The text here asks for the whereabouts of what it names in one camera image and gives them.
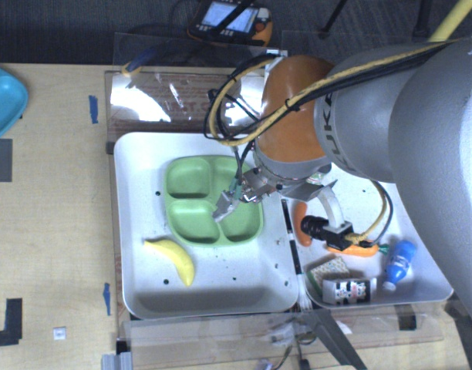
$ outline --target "sink basin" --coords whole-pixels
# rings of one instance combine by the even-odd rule
[[[268,313],[288,310],[296,302],[298,283],[277,193],[261,202],[261,226],[253,220],[238,231],[214,227],[209,220],[195,239],[190,224],[211,210],[205,199],[213,189],[203,180],[188,187],[166,181],[175,160],[200,157],[190,168],[203,176],[210,166],[200,160],[232,155],[231,148],[194,133],[128,133],[117,141],[123,300],[131,314],[153,319]],[[250,159],[246,163],[252,168]],[[177,210],[167,211],[176,205]],[[190,287],[170,260],[146,251],[143,242],[158,237],[176,241],[191,256],[195,277]],[[227,242],[216,245],[221,239]]]

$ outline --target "white sink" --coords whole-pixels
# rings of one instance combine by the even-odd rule
[[[234,315],[288,310],[298,285],[278,194],[262,202],[261,234],[225,247],[181,243],[164,208],[164,172],[173,160],[196,155],[232,156],[231,149],[202,134],[128,133],[114,148],[120,220],[123,298],[138,318]],[[249,157],[246,163],[253,167]],[[186,287],[175,266],[145,251],[145,239],[169,237],[195,264]]]

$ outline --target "blue bottle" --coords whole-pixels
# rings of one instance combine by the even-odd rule
[[[396,244],[386,265],[383,289],[391,292],[396,290],[397,283],[406,276],[415,253],[416,247],[408,240],[401,240]]]

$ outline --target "device screen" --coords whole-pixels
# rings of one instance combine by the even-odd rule
[[[207,10],[202,25],[217,26],[226,18],[237,6],[223,2],[212,2]],[[258,8],[246,8],[233,22],[229,24],[226,29],[234,30],[236,32],[248,33],[251,30],[251,25],[258,14]]]

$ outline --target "bottle cap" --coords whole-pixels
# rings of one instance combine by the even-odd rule
[[[394,292],[396,290],[396,285],[390,281],[385,281],[382,286],[383,286],[383,289],[389,292]]]

